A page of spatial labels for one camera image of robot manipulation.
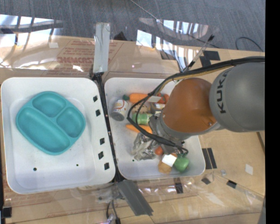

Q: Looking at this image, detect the green bottle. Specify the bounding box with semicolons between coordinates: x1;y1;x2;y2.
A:
132;113;153;126

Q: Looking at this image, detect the small silver can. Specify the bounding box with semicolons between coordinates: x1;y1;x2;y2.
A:
150;103;166;114

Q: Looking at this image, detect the orange carrot with green top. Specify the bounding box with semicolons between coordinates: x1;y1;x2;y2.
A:
122;92;150;104

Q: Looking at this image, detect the brown cardboard board, red print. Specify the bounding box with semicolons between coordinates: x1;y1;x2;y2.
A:
0;35;266;224

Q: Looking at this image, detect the green round toy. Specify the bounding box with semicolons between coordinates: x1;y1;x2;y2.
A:
173;154;190;173

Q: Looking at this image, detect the crumpled silver foil packet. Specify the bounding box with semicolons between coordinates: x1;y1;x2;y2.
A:
131;133;158;161

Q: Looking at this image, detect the white plastic tray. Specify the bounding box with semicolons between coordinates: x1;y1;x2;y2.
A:
0;77;116;195
104;77;206;181

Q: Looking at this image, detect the beige bread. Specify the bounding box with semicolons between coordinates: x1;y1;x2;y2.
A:
133;103;151;114

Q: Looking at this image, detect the white cube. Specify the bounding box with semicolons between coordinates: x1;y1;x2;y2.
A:
161;154;177;168

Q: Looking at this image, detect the teal divided plate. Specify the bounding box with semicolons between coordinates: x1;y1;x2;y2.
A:
15;91;86;155

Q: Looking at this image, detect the brown bread roll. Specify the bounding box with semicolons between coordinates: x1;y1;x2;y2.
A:
158;160;173;175

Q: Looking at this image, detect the red and orange toy food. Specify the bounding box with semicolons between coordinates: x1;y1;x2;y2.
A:
156;93;170;105

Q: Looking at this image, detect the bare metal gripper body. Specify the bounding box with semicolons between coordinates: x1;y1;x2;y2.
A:
157;137;185;155

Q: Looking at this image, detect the white can with orange print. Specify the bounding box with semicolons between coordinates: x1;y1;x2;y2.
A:
110;99;130;122

